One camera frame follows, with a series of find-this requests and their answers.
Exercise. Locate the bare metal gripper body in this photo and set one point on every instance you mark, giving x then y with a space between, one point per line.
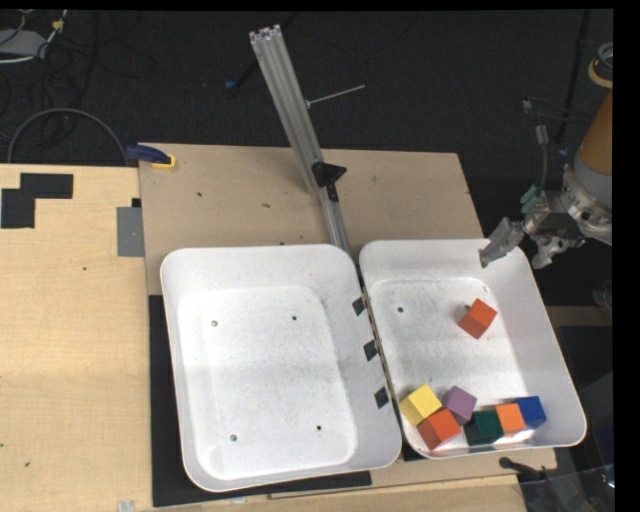
555 225

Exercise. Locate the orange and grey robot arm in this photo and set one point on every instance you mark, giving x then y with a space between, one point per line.
600 137

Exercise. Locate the purple cube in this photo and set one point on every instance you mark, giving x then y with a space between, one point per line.
460 402

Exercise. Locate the brown cardboard board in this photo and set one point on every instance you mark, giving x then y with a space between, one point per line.
240 200

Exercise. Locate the dark green cube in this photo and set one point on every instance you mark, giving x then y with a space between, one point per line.
485 427

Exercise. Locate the yellow cube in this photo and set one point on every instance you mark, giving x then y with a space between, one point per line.
421 402

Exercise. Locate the blue cube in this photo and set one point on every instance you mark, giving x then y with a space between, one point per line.
532 410

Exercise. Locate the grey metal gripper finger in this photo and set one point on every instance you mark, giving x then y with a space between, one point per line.
500 242
546 250

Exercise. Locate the orange cube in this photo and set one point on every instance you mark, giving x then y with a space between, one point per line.
510 417
479 317
440 427

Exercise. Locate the white plastic tray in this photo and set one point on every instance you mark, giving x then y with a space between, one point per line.
270 380
430 345

